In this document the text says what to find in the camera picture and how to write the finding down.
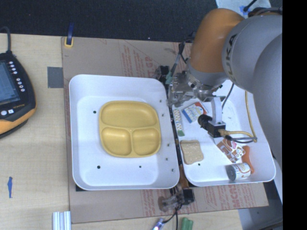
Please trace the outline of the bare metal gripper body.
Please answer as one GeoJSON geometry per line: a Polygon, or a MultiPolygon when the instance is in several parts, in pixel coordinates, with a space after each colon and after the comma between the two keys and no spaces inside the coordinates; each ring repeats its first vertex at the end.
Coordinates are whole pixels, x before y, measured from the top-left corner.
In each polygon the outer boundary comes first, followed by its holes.
{"type": "Polygon", "coordinates": [[[168,87],[167,105],[180,107],[190,99],[210,102],[217,96],[214,93],[225,82],[222,73],[204,73],[189,71],[176,74],[168,87]]]}

